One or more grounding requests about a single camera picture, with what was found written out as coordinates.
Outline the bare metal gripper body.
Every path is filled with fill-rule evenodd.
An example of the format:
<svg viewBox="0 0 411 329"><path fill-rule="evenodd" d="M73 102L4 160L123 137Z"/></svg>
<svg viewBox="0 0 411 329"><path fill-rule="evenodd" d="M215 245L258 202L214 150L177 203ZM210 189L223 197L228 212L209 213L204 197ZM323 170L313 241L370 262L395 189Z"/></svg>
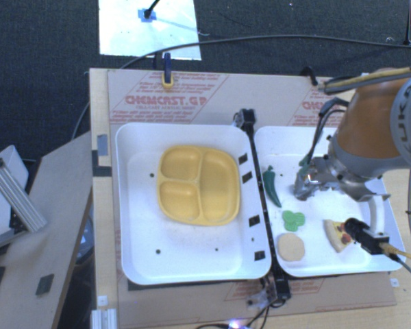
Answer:
<svg viewBox="0 0 411 329"><path fill-rule="evenodd" d="M359 186L364 186L364 178L350 172L341 162L329 156L311 159L305 173L305 187L312 191L331 188L346 193Z"/></svg>

